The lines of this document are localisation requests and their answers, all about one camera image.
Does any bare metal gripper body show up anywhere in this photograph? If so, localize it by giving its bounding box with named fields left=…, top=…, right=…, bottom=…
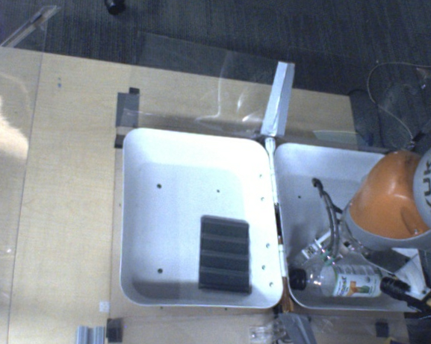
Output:
left=298, top=228, right=350, bottom=266

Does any white plastic tray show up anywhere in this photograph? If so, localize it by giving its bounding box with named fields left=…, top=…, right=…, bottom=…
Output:
left=261, top=140, right=431, bottom=319
left=108, top=125, right=298, bottom=319

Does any clear plastic bottle black cap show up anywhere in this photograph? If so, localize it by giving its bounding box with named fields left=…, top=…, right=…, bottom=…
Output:
left=287, top=257, right=385, bottom=303

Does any dark grey ribbed block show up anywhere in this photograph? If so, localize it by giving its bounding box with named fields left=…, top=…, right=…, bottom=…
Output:
left=194, top=214, right=258, bottom=295

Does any black cylinder on white bracket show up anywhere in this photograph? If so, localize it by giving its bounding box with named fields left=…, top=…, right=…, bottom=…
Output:
left=377, top=244, right=431, bottom=310

